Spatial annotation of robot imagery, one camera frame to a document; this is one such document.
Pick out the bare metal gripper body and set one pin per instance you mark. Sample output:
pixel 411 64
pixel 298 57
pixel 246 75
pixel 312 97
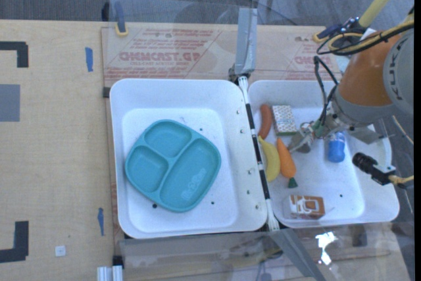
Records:
pixel 332 126

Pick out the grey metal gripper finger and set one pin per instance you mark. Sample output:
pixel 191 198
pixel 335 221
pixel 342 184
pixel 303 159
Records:
pixel 296 142
pixel 306 146

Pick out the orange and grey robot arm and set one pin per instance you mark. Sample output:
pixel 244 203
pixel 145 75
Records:
pixel 371 82

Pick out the orange carrot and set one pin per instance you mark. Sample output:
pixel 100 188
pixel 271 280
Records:
pixel 286 161

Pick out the blue small bottle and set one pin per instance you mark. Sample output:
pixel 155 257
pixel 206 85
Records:
pixel 336 149

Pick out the white patterned small carton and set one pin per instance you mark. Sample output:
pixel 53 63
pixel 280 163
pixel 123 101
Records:
pixel 284 119

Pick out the yellow banana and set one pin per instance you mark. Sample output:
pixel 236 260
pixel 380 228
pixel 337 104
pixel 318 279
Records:
pixel 272 161

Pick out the orange-red toy sausage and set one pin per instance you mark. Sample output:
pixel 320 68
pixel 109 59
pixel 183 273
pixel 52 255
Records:
pixel 265 121

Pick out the thin black and white rod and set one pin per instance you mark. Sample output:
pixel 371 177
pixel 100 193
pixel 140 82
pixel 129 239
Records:
pixel 255 141

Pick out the white plastic tray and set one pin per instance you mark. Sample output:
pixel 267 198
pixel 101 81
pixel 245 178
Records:
pixel 230 98
pixel 325 187

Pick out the brown and white carton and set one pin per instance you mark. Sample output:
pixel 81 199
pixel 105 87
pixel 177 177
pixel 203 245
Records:
pixel 306 207

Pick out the teal divided plate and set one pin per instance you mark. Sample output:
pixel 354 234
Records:
pixel 184 171

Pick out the brown cardboard board red print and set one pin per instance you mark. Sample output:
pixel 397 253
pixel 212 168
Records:
pixel 171 56

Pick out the black cylinder on white bracket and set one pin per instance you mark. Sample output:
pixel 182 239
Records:
pixel 370 165

